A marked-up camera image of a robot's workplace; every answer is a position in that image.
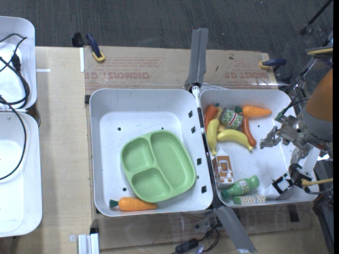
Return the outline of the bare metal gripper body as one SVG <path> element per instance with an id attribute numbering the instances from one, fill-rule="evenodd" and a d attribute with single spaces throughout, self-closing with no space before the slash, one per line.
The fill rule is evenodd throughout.
<path id="1" fill-rule="evenodd" d="M 292 143 L 298 148 L 306 146 L 308 132 L 301 115 L 285 116 L 278 114 L 275 120 L 281 123 L 278 134 L 283 139 L 284 144 Z"/>

